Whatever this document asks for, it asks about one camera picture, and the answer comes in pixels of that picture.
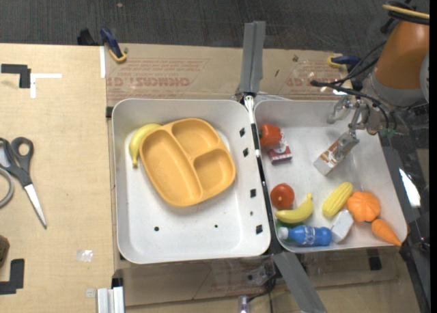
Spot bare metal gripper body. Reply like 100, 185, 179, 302
352, 97, 389, 135

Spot white and orange carton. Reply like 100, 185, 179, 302
312, 139, 352, 176

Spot white plastic tray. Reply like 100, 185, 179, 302
253, 99, 409, 254
111, 98, 272, 265

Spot yellow corn cob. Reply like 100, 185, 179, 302
322, 181, 354, 219

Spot orange pumpkin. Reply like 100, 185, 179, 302
346, 190, 382, 223

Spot red and white carton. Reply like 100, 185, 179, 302
267, 132, 294, 165

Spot red bell pepper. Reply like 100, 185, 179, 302
257, 123, 283, 148

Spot red tomato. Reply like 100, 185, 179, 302
270, 182, 296, 210

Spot yellow banana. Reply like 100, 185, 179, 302
128, 123, 163, 168
274, 192, 315, 225

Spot orange carrot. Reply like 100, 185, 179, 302
370, 218, 404, 248

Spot blue bottle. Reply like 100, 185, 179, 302
277, 224, 333, 248

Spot brown cardboard board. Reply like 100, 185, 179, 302
104, 43, 410, 308

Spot orange divided plate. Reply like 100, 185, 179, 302
139, 117, 237, 208

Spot grey scissors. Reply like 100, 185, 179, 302
0, 136, 48, 230

